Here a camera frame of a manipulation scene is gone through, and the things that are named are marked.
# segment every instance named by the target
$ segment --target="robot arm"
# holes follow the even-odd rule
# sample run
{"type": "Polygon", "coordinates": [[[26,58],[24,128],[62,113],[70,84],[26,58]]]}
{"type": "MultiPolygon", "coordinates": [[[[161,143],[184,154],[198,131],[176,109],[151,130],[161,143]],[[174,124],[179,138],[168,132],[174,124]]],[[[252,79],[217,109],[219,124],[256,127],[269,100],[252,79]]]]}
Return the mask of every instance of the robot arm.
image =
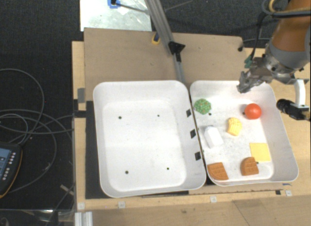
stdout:
{"type": "Polygon", "coordinates": [[[310,120],[309,108],[305,103],[304,84],[308,79],[296,79],[294,73],[303,70],[310,62],[310,7],[311,0],[291,0],[280,13],[269,3],[269,14],[280,14],[280,21],[262,57],[250,57],[246,63],[249,70],[242,71],[238,91],[246,93],[263,82],[276,79],[286,85],[294,85],[296,101],[281,99],[277,107],[296,120],[310,120]]]}

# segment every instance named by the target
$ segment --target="wooden table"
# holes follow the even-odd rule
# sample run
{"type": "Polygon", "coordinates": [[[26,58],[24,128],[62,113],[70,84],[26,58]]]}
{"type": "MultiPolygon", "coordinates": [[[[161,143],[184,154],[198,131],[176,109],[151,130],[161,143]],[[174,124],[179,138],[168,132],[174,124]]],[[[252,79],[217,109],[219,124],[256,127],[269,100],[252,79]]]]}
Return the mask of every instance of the wooden table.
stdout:
{"type": "MultiPolygon", "coordinates": [[[[186,45],[182,63],[187,87],[196,80],[238,80],[251,51],[237,50],[242,44],[239,37],[173,35],[176,42],[186,45]]],[[[78,109],[86,109],[85,101],[92,101],[93,89],[100,82],[175,79],[172,57],[162,45],[152,45],[151,38],[150,32],[85,29],[84,42],[72,43],[73,95],[78,109]]],[[[263,52],[258,49],[256,55],[263,52]]],[[[308,78],[310,64],[297,76],[308,78]]],[[[294,99],[293,86],[277,81],[271,86],[277,100],[294,99]]],[[[310,105],[310,83],[306,91],[310,105]]],[[[282,119],[299,166],[297,180],[288,185],[204,186],[183,196],[86,199],[86,119],[75,118],[77,210],[93,211],[94,225],[103,225],[103,221],[105,225],[310,225],[310,123],[285,114],[282,119]],[[216,203],[211,203],[211,196],[216,196],[216,203]],[[119,209],[119,202],[125,202],[126,208],[119,209]]]]}

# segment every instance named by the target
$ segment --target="tomato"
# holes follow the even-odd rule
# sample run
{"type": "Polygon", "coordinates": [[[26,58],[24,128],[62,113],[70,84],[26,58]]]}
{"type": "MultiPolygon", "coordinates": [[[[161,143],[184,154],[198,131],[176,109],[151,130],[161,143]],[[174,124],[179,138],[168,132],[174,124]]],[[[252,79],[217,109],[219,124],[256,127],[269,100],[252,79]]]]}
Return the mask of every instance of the tomato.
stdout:
{"type": "Polygon", "coordinates": [[[258,119],[261,116],[261,108],[257,104],[249,104],[246,106],[244,113],[250,120],[258,119]]]}

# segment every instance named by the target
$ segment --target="brown toy bread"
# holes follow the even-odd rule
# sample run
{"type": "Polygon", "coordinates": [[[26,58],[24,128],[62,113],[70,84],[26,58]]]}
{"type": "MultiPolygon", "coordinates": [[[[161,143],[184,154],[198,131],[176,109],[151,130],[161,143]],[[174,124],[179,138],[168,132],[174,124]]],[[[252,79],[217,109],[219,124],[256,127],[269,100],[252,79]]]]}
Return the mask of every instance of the brown toy bread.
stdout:
{"type": "Polygon", "coordinates": [[[259,170],[254,157],[245,158],[241,163],[241,173],[243,176],[258,174],[259,170]]]}
{"type": "Polygon", "coordinates": [[[207,165],[209,175],[216,180],[227,180],[228,175],[222,162],[207,165]]]}

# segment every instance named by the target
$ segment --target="green object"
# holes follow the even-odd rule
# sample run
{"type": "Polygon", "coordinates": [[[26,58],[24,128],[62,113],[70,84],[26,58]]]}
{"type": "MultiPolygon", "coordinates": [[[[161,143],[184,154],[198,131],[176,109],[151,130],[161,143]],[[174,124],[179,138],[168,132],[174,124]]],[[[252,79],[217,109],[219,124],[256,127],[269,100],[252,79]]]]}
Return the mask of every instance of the green object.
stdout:
{"type": "Polygon", "coordinates": [[[194,109],[200,114],[205,115],[212,109],[212,107],[207,100],[199,99],[194,103],[194,109]]]}
{"type": "Polygon", "coordinates": [[[244,68],[248,69],[252,64],[252,56],[249,55],[248,58],[245,59],[244,63],[245,63],[244,68]]]}

